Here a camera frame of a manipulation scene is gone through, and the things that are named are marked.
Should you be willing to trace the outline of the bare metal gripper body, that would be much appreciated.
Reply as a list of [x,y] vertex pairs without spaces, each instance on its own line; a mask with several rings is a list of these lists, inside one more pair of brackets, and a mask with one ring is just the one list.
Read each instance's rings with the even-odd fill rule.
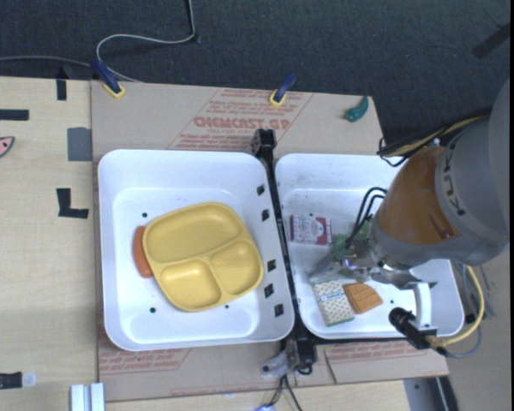
[[373,280],[371,275],[376,272],[409,272],[409,267],[398,263],[385,255],[380,249],[369,251],[366,247],[360,250],[351,248],[341,259],[349,274],[359,282]]

